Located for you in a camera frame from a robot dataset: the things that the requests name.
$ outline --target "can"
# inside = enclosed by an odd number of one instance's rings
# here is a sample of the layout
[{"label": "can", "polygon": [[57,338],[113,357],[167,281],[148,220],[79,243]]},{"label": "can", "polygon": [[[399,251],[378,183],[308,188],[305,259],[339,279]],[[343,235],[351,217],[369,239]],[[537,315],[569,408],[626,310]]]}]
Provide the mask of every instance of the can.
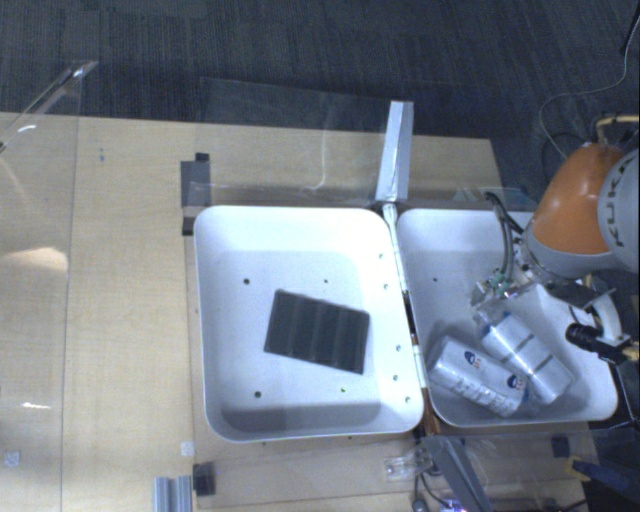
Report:
[{"label": "can", "polygon": [[542,405],[555,401],[574,381],[566,366],[511,313],[505,313],[500,322],[489,324],[480,343],[506,368],[526,375],[531,392]]},{"label": "can", "polygon": [[507,370],[492,357],[445,336],[442,350],[427,368],[430,384],[436,384],[507,418],[529,393],[526,379]]}]

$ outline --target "clear acrylic panel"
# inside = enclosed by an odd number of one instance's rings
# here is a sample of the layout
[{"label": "clear acrylic panel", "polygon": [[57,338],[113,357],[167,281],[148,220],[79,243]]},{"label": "clear acrylic panel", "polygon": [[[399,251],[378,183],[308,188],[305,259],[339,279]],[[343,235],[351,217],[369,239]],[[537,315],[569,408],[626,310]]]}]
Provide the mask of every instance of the clear acrylic panel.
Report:
[{"label": "clear acrylic panel", "polygon": [[212,203],[372,204],[389,100],[217,79],[200,85],[207,124],[196,148],[210,155]]},{"label": "clear acrylic panel", "polygon": [[[210,204],[373,205],[391,99],[211,78],[200,85],[206,124],[196,148],[210,156],[211,181],[209,193],[194,184],[194,201],[205,194]],[[416,113],[429,131],[413,136],[407,203],[484,208],[491,190],[510,208],[532,210],[544,185],[503,184],[498,168],[496,144],[517,144],[506,120],[496,128],[483,117],[490,105],[499,109],[498,95],[461,86],[432,92]]]},{"label": "clear acrylic panel", "polygon": [[[612,510],[634,510],[640,504],[639,441],[638,431],[627,424],[608,430],[453,436],[445,443],[462,447],[474,478],[499,512],[587,510],[585,500],[604,490],[622,500]],[[418,492],[429,503],[460,503],[455,489],[464,476],[434,472],[432,466],[422,477]]]},{"label": "clear acrylic panel", "polygon": [[[6,69],[35,65],[3,64]],[[67,283],[81,92],[80,80],[69,81],[67,75],[77,69],[52,75],[56,80],[49,94],[17,124],[12,124],[17,114],[0,114],[0,494],[8,511],[61,507]],[[34,83],[22,93],[33,99],[47,85]]]}]

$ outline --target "black cable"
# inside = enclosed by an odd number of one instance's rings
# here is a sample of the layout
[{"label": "black cable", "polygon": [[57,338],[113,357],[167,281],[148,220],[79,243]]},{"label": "black cable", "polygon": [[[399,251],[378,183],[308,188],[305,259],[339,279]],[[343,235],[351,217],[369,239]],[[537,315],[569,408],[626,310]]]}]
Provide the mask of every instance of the black cable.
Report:
[{"label": "black cable", "polygon": [[636,29],[636,25],[638,24],[638,18],[640,18],[640,2],[638,2],[638,5],[636,6],[636,12],[633,15],[633,21],[631,22],[631,26],[629,27],[629,31],[627,32],[626,37],[624,38],[624,43],[622,43],[622,46],[620,47],[620,55],[625,55],[625,53],[627,52],[627,46],[629,46],[631,37],[633,36],[633,33]]},{"label": "black cable", "polygon": [[596,324],[596,329],[598,329],[598,331],[600,331],[600,334],[602,335],[604,333],[604,326],[598,310],[593,306],[589,306],[585,311],[593,317],[593,320]]},{"label": "black cable", "polygon": [[573,306],[569,306],[569,313],[571,313],[571,318],[573,318],[573,321],[579,325],[583,325],[582,322],[580,320],[578,320],[578,317],[576,316],[576,312],[573,310]]},{"label": "black cable", "polygon": [[419,496],[418,496],[418,479],[420,477],[418,475],[416,475],[414,482],[413,482],[413,500],[416,501]]},{"label": "black cable", "polygon": [[507,266],[509,265],[508,248],[510,246],[510,242],[509,242],[510,230],[507,226],[507,223],[500,216],[500,213],[498,213],[497,208],[495,206],[494,206],[494,211],[496,216],[498,217],[498,222],[500,223],[500,231],[502,231],[502,246],[504,247],[504,255],[502,256],[502,265],[500,266],[500,273],[504,275],[505,272],[507,271]]},{"label": "black cable", "polygon": [[450,506],[449,503],[444,501],[442,498],[438,498],[435,494],[433,494],[433,492],[431,492],[431,489],[429,489],[429,486],[427,485],[427,480],[424,478],[424,473],[420,473],[420,480],[422,480],[422,485],[424,485],[424,490],[429,493],[429,496],[431,496],[434,500],[440,503],[440,505],[443,505],[447,508]]},{"label": "black cable", "polygon": [[514,259],[515,254],[513,253],[513,238],[511,236],[511,229],[509,226],[506,226],[507,232],[507,245],[506,247],[506,258],[507,258],[507,268],[504,271],[504,279],[507,283],[511,282],[511,278],[513,277],[513,267],[514,267]]},{"label": "black cable", "polygon": [[514,218],[511,217],[511,215],[509,215],[509,212],[507,212],[507,209],[504,207],[504,204],[502,204],[502,201],[500,201],[500,198],[497,195],[495,195],[493,192],[485,192],[484,197],[488,201],[491,201],[491,203],[493,203],[494,206],[497,206],[500,209],[501,216],[505,219],[505,221],[507,222],[507,225],[513,231],[515,231],[518,235],[521,235],[522,233],[524,233],[524,229],[522,229],[522,227],[520,227],[520,224],[518,224],[514,220]]},{"label": "black cable", "polygon": [[622,151],[623,152],[627,151],[627,149],[629,148],[631,143],[634,142],[635,139],[638,137],[638,131],[639,131],[638,128],[636,128],[636,131],[629,135],[629,139],[624,143],[624,146],[622,146]]}]

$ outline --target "wire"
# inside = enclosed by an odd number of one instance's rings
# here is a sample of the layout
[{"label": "wire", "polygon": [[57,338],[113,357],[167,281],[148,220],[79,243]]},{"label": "wire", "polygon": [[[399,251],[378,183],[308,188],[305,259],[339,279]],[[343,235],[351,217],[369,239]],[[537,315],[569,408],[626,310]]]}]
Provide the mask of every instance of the wire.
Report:
[{"label": "wire", "polygon": [[[595,324],[594,327],[599,331],[600,335],[602,335],[604,333],[604,324],[602,323],[602,317],[600,317],[598,310],[593,306],[589,306],[584,310],[584,312],[591,315],[591,318],[593,318],[593,323]],[[569,305],[569,313],[571,314],[571,318],[573,318],[573,321],[575,323],[577,323],[578,325],[585,325],[578,319],[578,317],[576,316],[576,312],[571,305]]]},{"label": "wire", "polygon": [[500,282],[497,283],[498,287],[502,283],[509,283],[513,277],[513,269],[515,262],[515,254],[513,250],[513,237],[511,232],[515,231],[521,235],[524,230],[520,225],[509,215],[507,209],[500,201],[500,198],[493,192],[486,192],[484,194],[485,199],[491,201],[493,204],[493,211],[500,223],[500,229],[502,231],[502,242],[504,244],[504,256],[502,258],[502,266],[500,267]]},{"label": "wire", "polygon": [[613,430],[615,428],[626,427],[628,425],[633,425],[634,420],[623,421],[622,423],[618,423],[617,425],[613,425],[611,427],[607,427],[607,430]]},{"label": "wire", "polygon": [[[443,505],[443,506],[449,508],[449,506],[450,506],[449,503],[444,501],[442,498],[438,498],[435,494],[433,494],[431,489],[429,489],[429,486],[427,485],[427,480],[424,477],[424,473],[420,473],[420,480],[422,480],[422,485],[424,486],[424,490],[427,491],[427,493],[429,493],[429,496],[431,496],[434,500],[436,500],[438,503],[440,503],[440,505]],[[416,489],[417,489],[417,483],[418,483],[418,477],[416,477]]]},{"label": "wire", "polygon": [[591,89],[591,90],[588,90],[588,91],[562,92],[560,94],[556,94],[555,96],[552,96],[547,101],[545,101],[542,104],[542,106],[540,107],[540,110],[538,110],[538,119],[540,121],[540,127],[542,128],[542,131],[544,132],[545,136],[551,141],[551,144],[556,149],[556,151],[558,153],[560,153],[560,155],[562,155],[562,157],[564,159],[567,158],[567,155],[556,144],[556,141],[553,140],[553,137],[551,137],[551,134],[549,133],[549,131],[547,130],[547,127],[544,124],[544,117],[542,116],[543,110],[547,107],[547,105],[549,103],[551,103],[552,101],[557,100],[558,98],[565,98],[565,97],[569,97],[569,96],[588,96],[590,94],[596,94],[596,93],[599,93],[599,92],[608,91],[610,89],[618,87],[622,82],[624,82],[625,78],[627,78],[627,73],[629,71],[629,68],[628,68],[628,65],[627,65],[627,61],[628,61],[628,57],[629,57],[629,48],[631,48],[631,41],[633,40],[633,36],[635,35],[636,30],[638,29],[638,23],[639,22],[640,22],[640,18],[636,19],[635,24],[633,25],[633,29],[631,30],[631,33],[629,34],[629,39],[627,40],[627,45],[626,45],[626,47],[624,49],[624,66],[623,66],[622,76],[620,77],[620,79],[617,82],[615,82],[613,84],[610,84],[610,85],[607,85],[605,87],[599,87],[597,89]]},{"label": "wire", "polygon": [[631,145],[633,140],[638,136],[638,131],[640,131],[640,130],[638,130],[638,128],[636,128],[636,131],[631,134],[631,136],[629,137],[629,140],[625,143],[624,146],[622,146],[622,151],[623,152],[627,151],[627,149],[629,148],[629,146]]},{"label": "wire", "polygon": [[413,482],[413,499],[414,499],[414,501],[419,498],[419,496],[418,496],[418,479],[419,478],[420,477],[418,475],[416,475],[416,478],[414,479],[414,482]]},{"label": "wire", "polygon": [[586,504],[587,504],[587,500],[576,501],[575,503],[572,503],[567,507],[561,508],[559,512],[573,512],[573,510],[578,508],[580,505],[586,505]]},{"label": "wire", "polygon": [[[570,131],[564,131],[564,132],[557,132],[557,133],[552,133],[551,134],[551,138],[552,139],[558,139],[559,137],[563,137],[565,139],[572,139],[575,141],[579,141],[580,145],[584,145],[585,143],[589,142],[588,139],[586,139],[585,137],[582,137],[580,135],[578,135],[577,133],[573,133]],[[542,148],[540,149],[540,164],[542,165],[542,171],[544,173],[544,177],[547,180],[547,185],[549,183],[551,183],[551,179],[553,178],[553,175],[549,175],[549,173],[547,172],[547,168],[557,168],[558,165],[557,164],[553,164],[553,166],[549,166],[547,165],[548,160],[550,158],[550,156],[547,156],[547,153],[550,153],[550,155],[555,156],[556,154],[556,150],[555,148],[551,147],[550,151],[547,151],[547,147],[549,147],[549,141],[546,140],[544,142],[544,144],[542,145]]]}]

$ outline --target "dark gray foam pad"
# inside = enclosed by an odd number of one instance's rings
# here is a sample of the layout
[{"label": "dark gray foam pad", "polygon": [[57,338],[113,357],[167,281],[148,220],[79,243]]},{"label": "dark gray foam pad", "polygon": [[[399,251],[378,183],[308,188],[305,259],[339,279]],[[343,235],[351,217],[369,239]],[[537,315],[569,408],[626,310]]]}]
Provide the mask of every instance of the dark gray foam pad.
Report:
[{"label": "dark gray foam pad", "polygon": [[369,314],[278,290],[265,352],[362,374]]}]

